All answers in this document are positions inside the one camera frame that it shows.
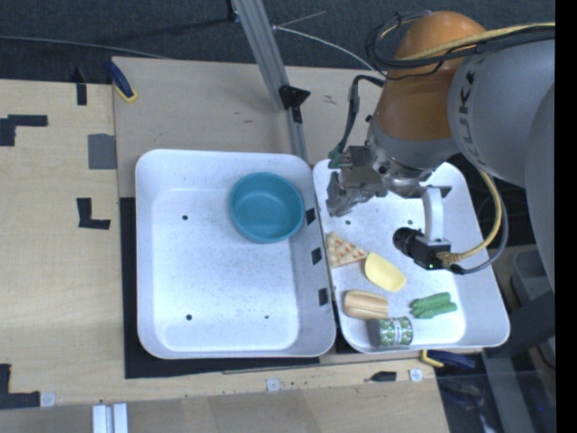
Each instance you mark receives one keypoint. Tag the white plastic tray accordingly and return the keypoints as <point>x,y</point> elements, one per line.
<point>216,278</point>
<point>383,223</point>

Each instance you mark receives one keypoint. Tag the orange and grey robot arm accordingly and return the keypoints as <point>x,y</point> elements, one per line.
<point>419,97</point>

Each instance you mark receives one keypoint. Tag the tan toy bread bun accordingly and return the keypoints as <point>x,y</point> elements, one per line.
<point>365,304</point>

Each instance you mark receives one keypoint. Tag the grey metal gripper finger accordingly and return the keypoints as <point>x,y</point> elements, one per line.
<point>334,196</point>
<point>358,198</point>

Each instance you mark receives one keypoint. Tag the blue bowl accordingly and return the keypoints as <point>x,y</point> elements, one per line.
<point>266,210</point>

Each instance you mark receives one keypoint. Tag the green toy beans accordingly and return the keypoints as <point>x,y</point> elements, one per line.
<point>433,306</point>

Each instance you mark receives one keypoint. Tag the pale wood board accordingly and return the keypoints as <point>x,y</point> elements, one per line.
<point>203,106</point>

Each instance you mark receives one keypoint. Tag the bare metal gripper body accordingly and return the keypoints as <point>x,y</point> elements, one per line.
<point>363,174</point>

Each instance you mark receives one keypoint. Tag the green and white can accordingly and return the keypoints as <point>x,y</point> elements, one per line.
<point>392,331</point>

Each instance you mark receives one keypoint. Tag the black cylinder on white bracket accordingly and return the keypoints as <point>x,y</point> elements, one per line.
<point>419,244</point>

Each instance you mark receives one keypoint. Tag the yellow toy chip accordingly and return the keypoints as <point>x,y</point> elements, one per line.
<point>383,273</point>

